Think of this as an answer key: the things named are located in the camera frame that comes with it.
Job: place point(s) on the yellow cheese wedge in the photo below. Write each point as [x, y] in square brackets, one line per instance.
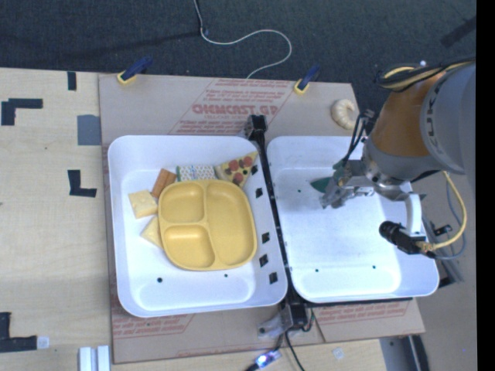
[153, 231]

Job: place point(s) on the orange biscuit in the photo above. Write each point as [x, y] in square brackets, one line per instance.
[162, 183]

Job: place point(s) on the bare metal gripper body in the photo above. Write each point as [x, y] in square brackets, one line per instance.
[361, 182]

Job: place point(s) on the white patterned packet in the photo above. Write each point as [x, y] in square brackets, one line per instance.
[195, 172]

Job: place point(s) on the yellow cheese block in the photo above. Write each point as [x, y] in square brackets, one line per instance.
[142, 204]

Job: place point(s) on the white plastic tray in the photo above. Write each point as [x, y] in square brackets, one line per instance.
[193, 290]
[348, 246]

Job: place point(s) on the beige toy croissant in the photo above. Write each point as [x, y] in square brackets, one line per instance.
[342, 114]

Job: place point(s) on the thin black rod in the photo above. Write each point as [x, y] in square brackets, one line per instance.
[275, 215]

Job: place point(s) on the black cylinder on white bracket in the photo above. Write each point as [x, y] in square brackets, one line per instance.
[400, 236]

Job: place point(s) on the dark green flat piece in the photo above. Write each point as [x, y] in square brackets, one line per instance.
[320, 184]

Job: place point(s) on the yellow divided plate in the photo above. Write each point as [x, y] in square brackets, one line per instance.
[224, 222]

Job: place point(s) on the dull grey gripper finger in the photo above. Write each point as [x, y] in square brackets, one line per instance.
[339, 201]
[326, 200]

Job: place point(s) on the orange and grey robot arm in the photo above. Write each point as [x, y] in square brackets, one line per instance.
[402, 130]

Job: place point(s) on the brown cardboard board red print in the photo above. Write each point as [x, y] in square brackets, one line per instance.
[162, 106]

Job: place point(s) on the toy pizza slice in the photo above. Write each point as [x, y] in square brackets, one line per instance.
[236, 168]

